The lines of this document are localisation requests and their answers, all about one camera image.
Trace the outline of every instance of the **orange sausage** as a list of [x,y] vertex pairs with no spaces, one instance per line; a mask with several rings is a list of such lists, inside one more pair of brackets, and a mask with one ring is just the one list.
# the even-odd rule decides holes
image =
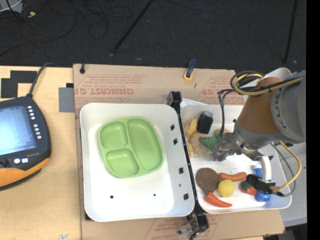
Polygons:
[[244,180],[247,177],[247,173],[242,171],[237,174],[227,174],[224,172],[219,173],[219,178],[221,180],[231,180],[232,182],[238,182]]
[[204,200],[206,200],[209,204],[214,205],[214,206],[218,206],[218,207],[231,207],[232,204],[222,201],[219,198],[217,198],[214,193],[212,193],[211,191],[208,192],[208,194],[206,194],[204,196]]

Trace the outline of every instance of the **yellow ball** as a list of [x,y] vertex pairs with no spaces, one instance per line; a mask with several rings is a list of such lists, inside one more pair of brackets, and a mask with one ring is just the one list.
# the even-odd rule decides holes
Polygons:
[[230,197],[235,191],[235,185],[230,179],[224,179],[219,183],[218,191],[224,198]]

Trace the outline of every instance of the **black carpet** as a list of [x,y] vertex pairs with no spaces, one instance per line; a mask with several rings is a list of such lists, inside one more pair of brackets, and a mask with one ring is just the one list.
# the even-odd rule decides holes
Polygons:
[[21,12],[0,12],[0,65],[184,68],[195,58],[196,68],[306,70],[307,0],[283,62],[294,1],[155,0],[110,56],[149,0],[23,0]]

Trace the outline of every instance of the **green plate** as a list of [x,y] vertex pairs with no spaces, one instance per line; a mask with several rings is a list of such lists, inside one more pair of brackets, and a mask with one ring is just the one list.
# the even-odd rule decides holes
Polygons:
[[110,121],[98,132],[103,160],[116,177],[152,173],[164,163],[161,141],[153,124],[143,117]]

